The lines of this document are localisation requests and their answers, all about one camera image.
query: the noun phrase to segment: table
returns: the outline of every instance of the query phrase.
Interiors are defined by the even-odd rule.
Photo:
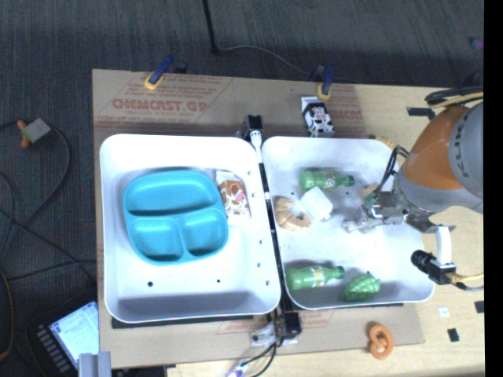
[[[252,320],[112,328],[103,299],[103,225],[99,148],[117,133],[230,136],[246,115],[261,115],[264,138],[306,136],[300,98],[316,95],[312,82],[235,79],[201,75],[166,75],[156,91],[142,85],[147,72],[93,71],[94,151],[97,212],[98,301],[101,350],[114,368],[176,364],[169,376],[225,375],[236,360],[254,356],[250,331],[265,324]],[[327,102],[337,137],[374,134],[411,149],[428,123],[411,117],[406,107],[424,107],[432,88],[401,86],[332,86]],[[483,216],[450,208],[433,222],[456,225],[453,261],[464,275],[483,271]],[[435,253],[433,236],[424,235],[426,251]],[[476,302],[484,293],[452,286],[436,287],[426,302],[386,308],[322,310],[303,315],[297,346],[280,348],[266,375],[478,375],[485,370],[484,314]],[[385,360],[366,349],[370,322],[388,326],[397,346]],[[448,330],[459,341],[451,342]],[[257,371],[262,363],[256,365]]]

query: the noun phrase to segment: snack package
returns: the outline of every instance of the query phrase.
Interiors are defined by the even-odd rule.
[[[217,184],[230,224],[250,216],[250,208],[242,181],[230,172],[217,171]]]

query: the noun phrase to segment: orange ring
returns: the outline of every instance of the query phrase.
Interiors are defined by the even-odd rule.
[[[377,324],[369,331],[369,350],[372,356],[380,361],[389,356],[395,343],[390,331],[383,325]]]

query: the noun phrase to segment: blue plate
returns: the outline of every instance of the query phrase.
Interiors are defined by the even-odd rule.
[[[134,250],[157,265],[219,252],[229,237],[216,184],[194,170],[168,170],[134,179],[124,190],[123,213]]]

